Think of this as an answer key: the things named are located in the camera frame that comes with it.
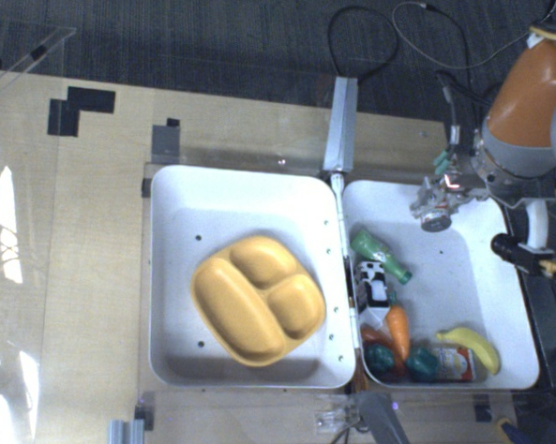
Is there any orange juice carton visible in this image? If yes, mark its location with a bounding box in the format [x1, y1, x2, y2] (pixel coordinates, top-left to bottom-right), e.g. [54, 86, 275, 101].
[425, 343, 482, 385]

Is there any green pepper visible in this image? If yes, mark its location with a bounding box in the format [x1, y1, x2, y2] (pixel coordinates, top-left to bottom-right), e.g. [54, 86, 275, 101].
[403, 346, 442, 385]

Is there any pale wood board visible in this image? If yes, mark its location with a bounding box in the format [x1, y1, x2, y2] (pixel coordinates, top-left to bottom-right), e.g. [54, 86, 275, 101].
[0, 69, 549, 444]

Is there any white plastic tray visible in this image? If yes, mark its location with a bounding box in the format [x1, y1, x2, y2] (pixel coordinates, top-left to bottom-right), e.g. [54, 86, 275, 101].
[138, 162, 369, 398]
[330, 177, 553, 398]

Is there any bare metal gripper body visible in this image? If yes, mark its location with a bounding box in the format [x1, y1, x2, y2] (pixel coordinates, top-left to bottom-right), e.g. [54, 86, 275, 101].
[429, 149, 494, 208]

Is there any small grey can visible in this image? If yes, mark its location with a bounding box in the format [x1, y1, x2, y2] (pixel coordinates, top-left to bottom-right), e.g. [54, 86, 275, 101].
[419, 207, 454, 235]

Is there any yellow banana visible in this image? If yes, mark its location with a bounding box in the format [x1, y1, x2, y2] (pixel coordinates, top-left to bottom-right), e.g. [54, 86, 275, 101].
[433, 324, 504, 377]

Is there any black and white carton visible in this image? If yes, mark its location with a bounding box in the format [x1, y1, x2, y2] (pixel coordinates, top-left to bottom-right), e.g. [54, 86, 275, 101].
[350, 259, 395, 330]

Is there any orange carrot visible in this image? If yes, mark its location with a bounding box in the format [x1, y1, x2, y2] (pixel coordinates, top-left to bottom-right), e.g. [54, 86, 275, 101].
[382, 289, 415, 364]

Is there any black cylinder on white bracket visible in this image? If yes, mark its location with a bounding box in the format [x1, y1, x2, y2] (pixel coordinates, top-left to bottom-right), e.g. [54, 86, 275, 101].
[488, 197, 556, 277]

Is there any green broccoli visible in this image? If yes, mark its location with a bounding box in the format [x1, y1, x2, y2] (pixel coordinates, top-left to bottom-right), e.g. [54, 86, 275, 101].
[362, 342, 398, 377]

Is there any green bottle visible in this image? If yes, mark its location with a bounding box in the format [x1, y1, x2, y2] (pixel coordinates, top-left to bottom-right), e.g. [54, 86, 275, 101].
[347, 228, 416, 287]

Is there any yellow divided plate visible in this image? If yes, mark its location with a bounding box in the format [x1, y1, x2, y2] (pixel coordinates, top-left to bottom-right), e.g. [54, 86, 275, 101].
[185, 230, 332, 373]

